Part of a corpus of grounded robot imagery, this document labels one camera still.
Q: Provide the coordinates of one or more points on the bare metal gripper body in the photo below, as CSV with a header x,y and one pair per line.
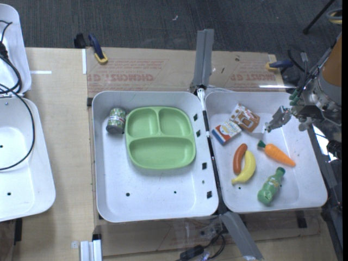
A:
x,y
312,111

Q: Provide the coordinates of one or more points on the green bottle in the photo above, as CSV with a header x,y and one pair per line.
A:
x,y
270,187

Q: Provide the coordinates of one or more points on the brown cardboard board red print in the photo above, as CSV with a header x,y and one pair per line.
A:
x,y
163,72

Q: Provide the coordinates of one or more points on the white red blue carton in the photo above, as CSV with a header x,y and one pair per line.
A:
x,y
226,132

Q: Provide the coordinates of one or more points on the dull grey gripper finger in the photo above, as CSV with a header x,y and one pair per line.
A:
x,y
278,119

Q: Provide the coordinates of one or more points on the green can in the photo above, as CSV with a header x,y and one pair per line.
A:
x,y
116,120

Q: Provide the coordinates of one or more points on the black cylinder on white bracket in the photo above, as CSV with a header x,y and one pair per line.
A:
x,y
334,148

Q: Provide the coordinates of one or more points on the yellow banana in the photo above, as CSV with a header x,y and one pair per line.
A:
x,y
248,168

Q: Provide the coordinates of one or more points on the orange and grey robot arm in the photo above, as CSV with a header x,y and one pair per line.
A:
x,y
333,69

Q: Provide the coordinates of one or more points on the brown and white carton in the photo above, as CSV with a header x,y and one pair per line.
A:
x,y
245,118

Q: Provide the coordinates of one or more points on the orange carrot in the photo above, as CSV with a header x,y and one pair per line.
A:
x,y
277,153

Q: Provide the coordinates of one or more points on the white plastic tray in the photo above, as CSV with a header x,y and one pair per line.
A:
x,y
152,189
296,189

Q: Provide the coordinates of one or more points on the orange sausage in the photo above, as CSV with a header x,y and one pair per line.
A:
x,y
239,156

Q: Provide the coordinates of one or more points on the green divided plate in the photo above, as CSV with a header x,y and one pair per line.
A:
x,y
160,145

